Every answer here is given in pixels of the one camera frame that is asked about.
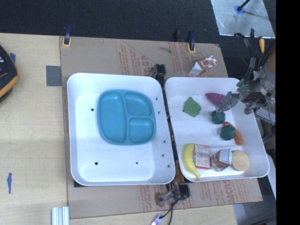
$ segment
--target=blue clamp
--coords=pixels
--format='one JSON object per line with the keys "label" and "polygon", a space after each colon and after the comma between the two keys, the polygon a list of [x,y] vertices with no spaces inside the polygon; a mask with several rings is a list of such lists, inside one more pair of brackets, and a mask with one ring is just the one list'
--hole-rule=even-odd
{"label": "blue clamp", "polygon": [[195,36],[194,36],[193,31],[191,31],[191,30],[188,32],[188,45],[187,45],[187,47],[188,47],[188,51],[190,53],[196,52],[196,48],[195,48]]}
{"label": "blue clamp", "polygon": [[72,23],[68,22],[66,35],[63,37],[63,40],[62,40],[62,45],[64,47],[70,47],[70,45],[71,45],[71,37],[70,37],[71,28],[72,28]]}

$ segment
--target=wooden table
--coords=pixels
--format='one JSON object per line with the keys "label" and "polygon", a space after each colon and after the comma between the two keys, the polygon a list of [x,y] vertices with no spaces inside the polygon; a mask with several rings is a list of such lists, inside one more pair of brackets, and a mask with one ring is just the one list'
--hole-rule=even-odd
{"label": "wooden table", "polygon": [[[61,87],[46,85],[60,66],[59,36],[3,34],[19,80],[0,103],[0,224],[51,224],[51,208],[68,206]],[[7,178],[12,173],[11,193]],[[148,225],[157,212],[71,219],[72,225]],[[168,217],[161,225],[168,224]],[[232,205],[176,210],[172,225],[236,224]]]}

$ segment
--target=cardboard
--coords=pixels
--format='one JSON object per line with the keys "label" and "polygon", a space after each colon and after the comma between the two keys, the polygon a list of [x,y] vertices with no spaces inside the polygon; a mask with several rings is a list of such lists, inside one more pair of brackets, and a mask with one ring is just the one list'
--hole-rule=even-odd
{"label": "cardboard", "polygon": [[[196,52],[189,53],[186,43],[87,37],[73,37],[70,47],[61,43],[62,37],[60,58],[70,218],[169,209],[155,203],[155,194],[167,191],[165,185],[82,187],[74,182],[70,171],[67,81],[79,72],[143,76],[155,64],[165,64],[166,79],[196,77],[189,74],[194,63],[211,55],[218,66],[199,77],[228,77],[220,48],[214,44],[195,44]],[[262,201],[257,179],[189,183],[189,189],[191,196],[174,209]]]}

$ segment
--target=toy banana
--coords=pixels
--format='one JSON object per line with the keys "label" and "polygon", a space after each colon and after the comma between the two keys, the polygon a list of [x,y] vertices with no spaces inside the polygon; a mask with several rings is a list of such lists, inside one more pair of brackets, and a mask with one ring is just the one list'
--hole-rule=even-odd
{"label": "toy banana", "polygon": [[194,151],[194,144],[189,143],[185,146],[183,150],[183,164],[184,167],[192,174],[194,174],[197,179],[200,178],[200,174],[197,172],[195,163],[193,161],[193,151]]}

